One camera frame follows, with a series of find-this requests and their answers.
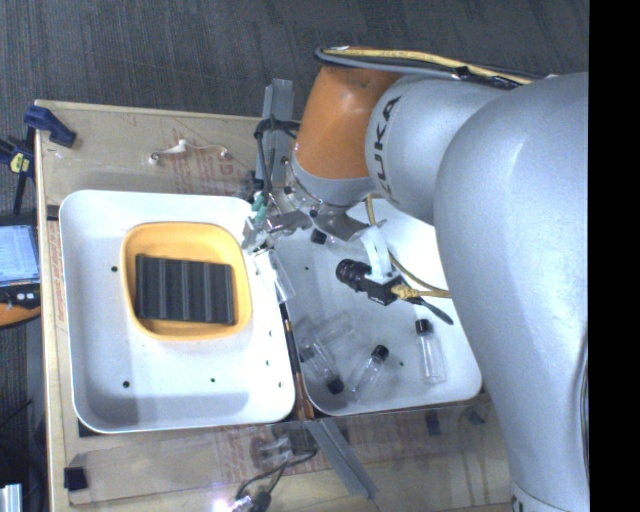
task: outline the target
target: white light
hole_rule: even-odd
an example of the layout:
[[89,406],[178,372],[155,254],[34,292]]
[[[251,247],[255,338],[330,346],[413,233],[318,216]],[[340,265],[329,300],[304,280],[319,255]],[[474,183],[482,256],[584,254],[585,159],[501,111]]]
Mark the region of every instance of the white light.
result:
[[224,498],[220,498],[213,502],[213,508],[211,509],[211,512],[230,512],[230,511],[231,511],[231,505],[229,505],[229,502]]

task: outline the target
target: blue clamp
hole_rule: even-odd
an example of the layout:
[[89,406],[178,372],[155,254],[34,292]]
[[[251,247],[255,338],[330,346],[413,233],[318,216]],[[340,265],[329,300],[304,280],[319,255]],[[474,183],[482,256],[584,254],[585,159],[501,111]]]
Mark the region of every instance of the blue clamp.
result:
[[7,140],[0,138],[0,164],[6,164],[10,171],[18,175],[18,187],[13,203],[14,215],[20,214],[22,197],[28,179],[35,183],[34,144],[36,129],[51,132],[49,140],[70,148],[76,140],[75,132],[67,128],[53,113],[44,107],[30,106],[24,115],[27,135],[19,140],[9,136]]
[[76,140],[75,132],[69,130],[48,108],[31,105],[24,114],[24,123],[51,132],[49,140],[66,148],[73,146]]

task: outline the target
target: white tray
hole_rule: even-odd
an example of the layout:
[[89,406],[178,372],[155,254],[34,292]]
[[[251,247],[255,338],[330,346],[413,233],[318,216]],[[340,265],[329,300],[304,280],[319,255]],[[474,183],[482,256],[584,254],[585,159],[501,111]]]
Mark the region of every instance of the white tray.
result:
[[274,287],[245,256],[252,318],[236,335],[158,341],[125,307],[121,243],[147,222],[207,222],[240,241],[250,205],[230,197],[82,190],[60,209],[73,403],[102,433],[269,423],[295,389]]
[[[384,201],[375,201],[375,210],[378,222],[387,219],[381,228],[382,234],[398,259],[419,278],[446,288],[434,229]],[[363,205],[351,210],[350,215],[367,221]],[[318,245],[311,243],[309,236],[309,230],[297,231],[277,245],[282,266],[296,292],[287,301],[294,336],[296,325],[300,325],[305,316],[326,324],[346,313],[356,328],[351,339],[334,342],[328,347],[345,383],[342,393],[332,395],[307,365],[301,364],[309,398],[319,410],[333,416],[345,416],[457,402],[473,398],[479,392],[482,385],[480,369],[451,300],[427,297],[431,304],[454,320],[453,326],[422,306],[400,300],[386,307],[377,304],[369,300],[366,293],[356,294],[340,283],[335,275],[336,266],[344,258],[368,263],[362,243],[337,241]],[[420,378],[421,355],[415,331],[418,318],[429,319],[440,337],[447,370],[444,383],[429,386]],[[377,344],[385,345],[390,351],[385,370],[371,396],[355,402],[349,399],[347,388]]]

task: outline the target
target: yellow container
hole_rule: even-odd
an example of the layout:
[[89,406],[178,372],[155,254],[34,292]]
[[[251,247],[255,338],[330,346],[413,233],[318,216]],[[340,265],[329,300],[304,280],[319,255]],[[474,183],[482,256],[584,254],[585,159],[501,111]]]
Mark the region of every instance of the yellow container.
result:
[[[136,255],[155,258],[222,263],[232,268],[233,325],[137,318]],[[242,249],[226,229],[197,222],[154,222],[133,228],[122,243],[122,269],[127,311],[147,336],[163,341],[198,341],[236,334],[251,318],[251,293]]]

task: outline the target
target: screen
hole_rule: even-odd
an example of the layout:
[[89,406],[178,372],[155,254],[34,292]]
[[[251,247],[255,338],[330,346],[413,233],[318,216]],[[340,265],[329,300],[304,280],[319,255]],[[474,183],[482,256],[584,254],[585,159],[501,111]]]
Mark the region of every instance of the screen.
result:
[[0,226],[0,286],[39,280],[33,228],[26,225]]

